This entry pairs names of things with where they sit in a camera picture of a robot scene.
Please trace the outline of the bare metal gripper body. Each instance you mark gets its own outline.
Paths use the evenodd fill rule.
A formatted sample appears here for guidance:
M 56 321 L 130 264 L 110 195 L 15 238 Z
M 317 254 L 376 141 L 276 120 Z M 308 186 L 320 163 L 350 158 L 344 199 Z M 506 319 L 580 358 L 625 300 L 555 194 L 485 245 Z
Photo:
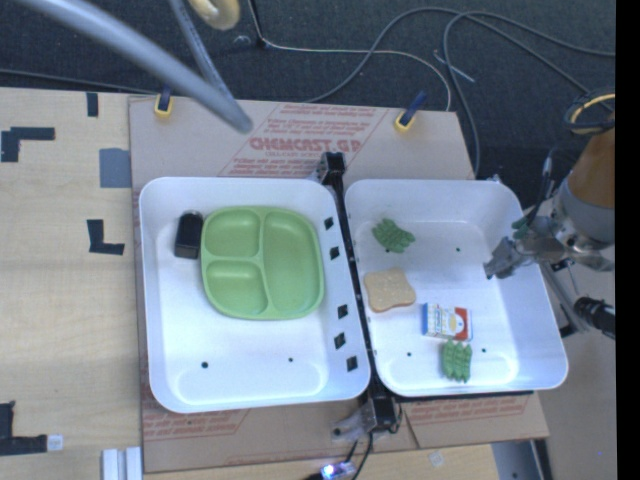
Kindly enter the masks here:
M 569 217 L 525 216 L 511 227 L 511 243 L 518 259 L 549 264 L 569 259 L 596 272 L 615 269 L 615 261 L 602 253 L 612 242 L 591 236 Z

